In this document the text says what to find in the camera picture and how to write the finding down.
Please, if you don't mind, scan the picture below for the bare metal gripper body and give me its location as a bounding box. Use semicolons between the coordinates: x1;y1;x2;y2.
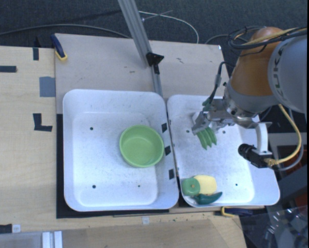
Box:
205;98;260;129

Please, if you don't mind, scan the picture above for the light green ridged toy vegetable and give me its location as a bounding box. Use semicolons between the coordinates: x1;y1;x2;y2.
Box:
197;126;218;150

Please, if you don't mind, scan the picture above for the white plastic tray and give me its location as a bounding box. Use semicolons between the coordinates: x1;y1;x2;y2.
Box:
63;88;180;213
166;94;281;208

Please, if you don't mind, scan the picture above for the light green bowl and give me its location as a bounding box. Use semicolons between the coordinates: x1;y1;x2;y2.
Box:
119;125;165;168

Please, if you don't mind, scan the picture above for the dark green toy chili pepper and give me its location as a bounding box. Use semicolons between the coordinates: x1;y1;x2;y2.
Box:
193;191;223;206

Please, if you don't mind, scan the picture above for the pale wood board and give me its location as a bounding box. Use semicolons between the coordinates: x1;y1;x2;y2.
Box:
55;33;267;228

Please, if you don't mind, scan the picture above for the black cylinder on white bracket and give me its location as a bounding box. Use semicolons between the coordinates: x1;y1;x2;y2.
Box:
238;121;273;169

